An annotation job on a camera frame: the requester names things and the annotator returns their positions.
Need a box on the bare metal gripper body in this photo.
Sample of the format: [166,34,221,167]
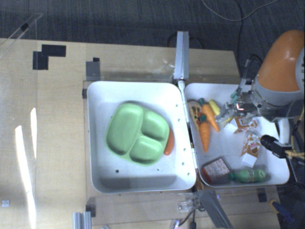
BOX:
[234,91,262,117]

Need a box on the orange and white carton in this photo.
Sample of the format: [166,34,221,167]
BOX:
[241,133,262,168]
[224,116,259,134]

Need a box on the yellow banana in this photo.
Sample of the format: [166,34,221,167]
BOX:
[209,99,222,116]

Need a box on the orange carrot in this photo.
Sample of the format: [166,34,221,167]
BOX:
[198,98,220,133]
[199,114,211,153]

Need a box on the pizza slice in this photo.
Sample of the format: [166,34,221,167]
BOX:
[187,99,203,132]

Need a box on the white plastic tray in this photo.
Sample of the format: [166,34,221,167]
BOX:
[184,82,291,188]
[86,81,197,194]

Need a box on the orange box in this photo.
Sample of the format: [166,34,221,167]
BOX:
[201,157,231,185]

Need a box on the green bottle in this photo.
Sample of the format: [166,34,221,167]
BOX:
[229,168,266,184]

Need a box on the orange sausage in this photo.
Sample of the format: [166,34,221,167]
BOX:
[163,127,175,156]

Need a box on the green divided plate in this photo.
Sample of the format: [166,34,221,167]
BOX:
[105,102,171,167]

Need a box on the black cylinder on white bracket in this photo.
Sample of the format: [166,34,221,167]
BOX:
[259,117,291,159]

